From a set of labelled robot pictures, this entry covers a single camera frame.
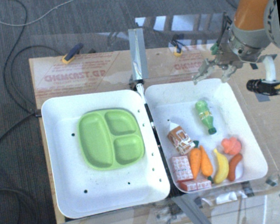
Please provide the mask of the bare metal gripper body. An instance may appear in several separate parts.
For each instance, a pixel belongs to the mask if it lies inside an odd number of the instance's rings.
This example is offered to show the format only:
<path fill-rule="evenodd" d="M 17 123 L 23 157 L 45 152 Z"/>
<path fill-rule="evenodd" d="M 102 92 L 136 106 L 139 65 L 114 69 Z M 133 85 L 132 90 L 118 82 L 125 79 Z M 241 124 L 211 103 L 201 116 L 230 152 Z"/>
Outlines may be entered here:
<path fill-rule="evenodd" d="M 257 62 L 262 49 L 235 41 L 235 43 L 215 43 L 212 51 L 215 56 L 215 64 L 223 70 L 227 70 L 230 67 L 240 69 L 243 63 Z"/>

